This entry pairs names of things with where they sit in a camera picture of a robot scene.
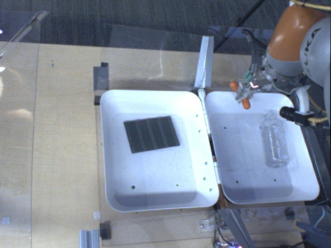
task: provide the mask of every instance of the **clear plastic bottle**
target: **clear plastic bottle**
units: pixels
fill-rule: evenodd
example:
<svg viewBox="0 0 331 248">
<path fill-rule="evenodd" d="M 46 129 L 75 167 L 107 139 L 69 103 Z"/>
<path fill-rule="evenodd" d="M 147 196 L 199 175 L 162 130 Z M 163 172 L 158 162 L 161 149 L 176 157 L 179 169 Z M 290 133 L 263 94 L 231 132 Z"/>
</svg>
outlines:
<svg viewBox="0 0 331 248">
<path fill-rule="evenodd" d="M 265 164 L 279 168 L 289 163 L 289 151 L 285 139 L 283 122 L 275 111 L 268 111 L 262 122 L 262 137 L 265 151 Z"/>
</svg>

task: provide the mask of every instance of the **clear plastic piece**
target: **clear plastic piece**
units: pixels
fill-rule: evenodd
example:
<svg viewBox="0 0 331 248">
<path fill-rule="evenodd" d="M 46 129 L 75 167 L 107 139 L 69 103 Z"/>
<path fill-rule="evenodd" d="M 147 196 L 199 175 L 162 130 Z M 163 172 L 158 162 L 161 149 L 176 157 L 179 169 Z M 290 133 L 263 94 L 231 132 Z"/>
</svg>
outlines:
<svg viewBox="0 0 331 248">
<path fill-rule="evenodd" d="M 288 165 L 290 158 L 285 139 L 285 130 L 282 121 L 277 118 L 275 111 L 266 113 L 262 122 L 262 136 L 265 164 L 272 168 Z"/>
</svg>

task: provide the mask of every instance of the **black rectangular object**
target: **black rectangular object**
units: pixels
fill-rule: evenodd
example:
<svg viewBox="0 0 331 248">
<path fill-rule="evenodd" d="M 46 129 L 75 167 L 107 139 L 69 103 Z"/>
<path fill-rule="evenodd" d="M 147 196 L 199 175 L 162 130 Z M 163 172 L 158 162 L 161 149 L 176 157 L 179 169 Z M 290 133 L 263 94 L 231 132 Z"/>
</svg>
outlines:
<svg viewBox="0 0 331 248">
<path fill-rule="evenodd" d="M 124 122 L 132 153 L 179 146 L 170 116 Z"/>
</svg>

